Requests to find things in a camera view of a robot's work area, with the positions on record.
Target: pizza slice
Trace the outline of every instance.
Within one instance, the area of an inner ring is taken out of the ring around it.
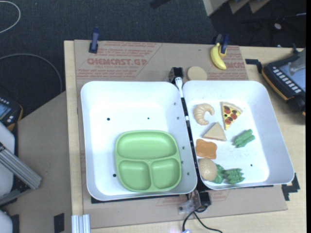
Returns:
[[[221,108],[223,113],[225,130],[227,130],[232,125],[232,123],[237,120],[243,110],[240,107],[229,102],[221,102]]]

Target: black clip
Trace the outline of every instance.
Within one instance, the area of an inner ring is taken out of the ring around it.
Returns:
[[[175,84],[175,78],[184,77],[184,70],[182,67],[172,67],[169,73],[169,82]]]
[[[225,54],[225,51],[227,50],[228,42],[229,42],[229,34],[226,33],[224,36],[222,48],[221,48],[222,54]]]
[[[258,72],[261,74],[262,65],[261,65],[261,62],[259,60],[256,60],[256,59],[245,59],[245,62],[248,65],[256,65]]]
[[[290,200],[289,194],[291,192],[298,192],[299,189],[300,189],[300,186],[299,186],[299,182],[298,182],[298,179],[295,173],[295,176],[292,180],[292,185],[286,185],[286,184],[282,185],[282,191],[283,191],[285,200],[289,201]]]
[[[99,37],[99,28],[95,27],[93,29],[93,37],[92,37],[92,42],[89,44],[89,52],[91,53],[97,53],[97,49],[98,49],[98,37]]]

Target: yellow device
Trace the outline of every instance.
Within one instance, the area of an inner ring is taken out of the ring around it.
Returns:
[[[262,76],[293,112],[306,116],[306,49],[281,61],[268,63]]]
[[[19,103],[0,93],[0,122],[12,131],[15,124],[21,120],[23,108]]]

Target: banana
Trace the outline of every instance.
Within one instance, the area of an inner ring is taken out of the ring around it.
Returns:
[[[227,67],[219,55],[219,47],[220,43],[218,42],[214,47],[212,47],[210,51],[210,56],[216,67],[218,67],[221,70],[226,70]]]

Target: green plate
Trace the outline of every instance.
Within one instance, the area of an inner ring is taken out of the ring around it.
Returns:
[[[128,190],[167,191],[181,180],[178,146],[167,132],[125,132],[116,141],[115,156],[119,180]]]

